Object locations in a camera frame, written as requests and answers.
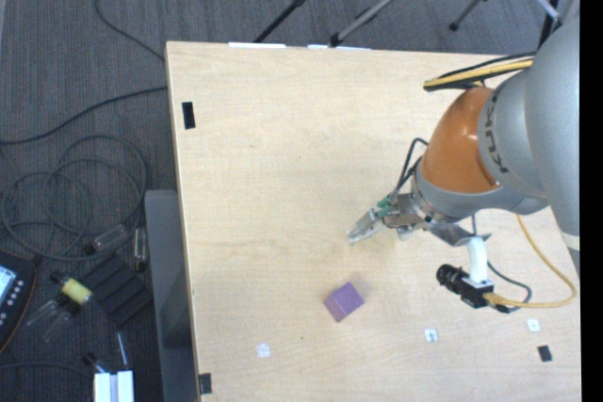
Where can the black cylinder on white bracket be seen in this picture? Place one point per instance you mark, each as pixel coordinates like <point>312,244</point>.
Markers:
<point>475,292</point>

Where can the small yellow bottle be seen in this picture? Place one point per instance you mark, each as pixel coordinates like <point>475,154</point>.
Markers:
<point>75,290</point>

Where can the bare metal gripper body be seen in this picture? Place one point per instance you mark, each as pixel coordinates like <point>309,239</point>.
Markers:
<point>406,213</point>

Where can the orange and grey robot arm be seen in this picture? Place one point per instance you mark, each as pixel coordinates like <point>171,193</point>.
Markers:
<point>527,132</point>

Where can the black ribbed block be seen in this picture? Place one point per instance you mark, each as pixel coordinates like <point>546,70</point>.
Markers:
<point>118,289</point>

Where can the purple cube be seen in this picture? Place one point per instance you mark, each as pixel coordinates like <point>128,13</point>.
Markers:
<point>344,302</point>

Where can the grey table support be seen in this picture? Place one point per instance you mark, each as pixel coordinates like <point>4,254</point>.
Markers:
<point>169,278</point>

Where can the pale wood board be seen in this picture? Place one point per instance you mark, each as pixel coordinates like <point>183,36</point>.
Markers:
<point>282,183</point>

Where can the white box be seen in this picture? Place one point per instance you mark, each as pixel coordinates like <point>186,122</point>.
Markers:
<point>113,387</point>

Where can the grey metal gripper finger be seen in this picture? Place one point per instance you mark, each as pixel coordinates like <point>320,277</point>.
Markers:
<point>369,232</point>
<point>365,222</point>

